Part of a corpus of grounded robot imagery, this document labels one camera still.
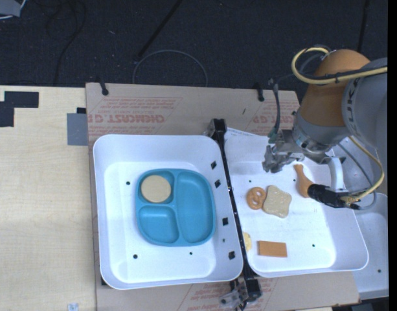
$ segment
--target gray cable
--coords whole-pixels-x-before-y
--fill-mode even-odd
[[[156,51],[156,52],[153,52],[153,53],[151,53],[151,54],[145,56],[144,58],[142,58],[142,59],[137,63],[135,69],[133,70],[133,74],[132,74],[132,84],[135,84],[135,75],[136,75],[136,72],[137,72],[139,66],[141,65],[141,63],[143,63],[143,61],[145,61],[147,58],[149,58],[149,57],[151,57],[151,56],[153,56],[153,55],[156,55],[156,54],[159,54],[159,53],[167,53],[167,52],[182,54],[182,55],[188,56],[189,58],[193,59],[193,60],[200,66],[200,68],[203,70],[204,77],[205,77],[205,87],[208,86],[208,84],[209,84],[209,78],[208,78],[208,76],[207,76],[207,72],[205,71],[205,68],[203,67],[203,65],[202,65],[197,59],[195,59],[195,57],[193,57],[193,56],[191,56],[191,55],[189,55],[189,54],[187,54],[187,53],[185,53],[185,52],[181,52],[181,51],[177,51],[177,50],[173,50],[173,49],[163,49],[163,50],[160,50],[160,51]]]
[[[348,156],[353,160],[353,162],[358,166],[358,168],[362,171],[362,174],[364,174],[364,176],[366,177],[367,181],[369,182],[370,185],[372,185],[372,181],[369,178],[368,174],[365,172],[364,168],[361,166],[361,164],[354,158],[354,156],[341,144],[338,144],[338,146],[346,153],[348,154]],[[377,194],[376,191],[374,190],[374,192],[372,193],[374,195],[374,199],[372,200],[372,203],[367,205],[367,206],[360,206],[359,210],[366,210],[371,208],[372,206],[374,206],[376,198],[377,198]]]

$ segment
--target black fabric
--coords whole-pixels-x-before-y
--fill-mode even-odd
[[[295,53],[315,44],[387,56],[388,0],[181,0],[173,10],[177,1],[28,0],[21,17],[0,20],[0,85],[83,87],[99,76],[268,88],[269,79],[291,74]],[[137,65],[152,37],[142,57],[162,52]],[[280,84],[299,100],[306,88],[294,77]]]

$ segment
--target light wood surface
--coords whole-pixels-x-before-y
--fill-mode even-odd
[[[4,91],[38,91],[40,105],[0,128],[0,310],[95,310],[88,148],[67,145],[85,89]]]

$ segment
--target white tray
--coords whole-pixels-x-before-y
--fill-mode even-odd
[[[369,255],[354,210],[334,209],[297,191],[293,165],[281,172],[267,173],[262,168],[268,138],[234,135],[228,137],[225,152],[234,198],[243,232],[251,236],[253,247],[247,252],[250,267],[263,277],[283,277],[307,273],[360,270]],[[318,184],[330,185],[327,165],[306,158],[301,162],[306,176]],[[252,187],[275,185],[291,194],[286,218],[252,210],[245,195]],[[259,240],[286,243],[287,257],[258,255]]]
[[[243,258],[215,141],[199,135],[105,135],[96,141],[93,155],[100,271],[108,285],[125,290],[239,276]],[[135,189],[142,173],[157,168],[189,169],[207,178],[216,206],[216,228],[209,241],[198,246],[158,246],[142,237]]]

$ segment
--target toy bread slice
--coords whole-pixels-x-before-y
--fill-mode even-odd
[[[274,185],[267,188],[267,197],[263,203],[263,211],[279,218],[285,218],[289,214],[291,195],[280,190]]]

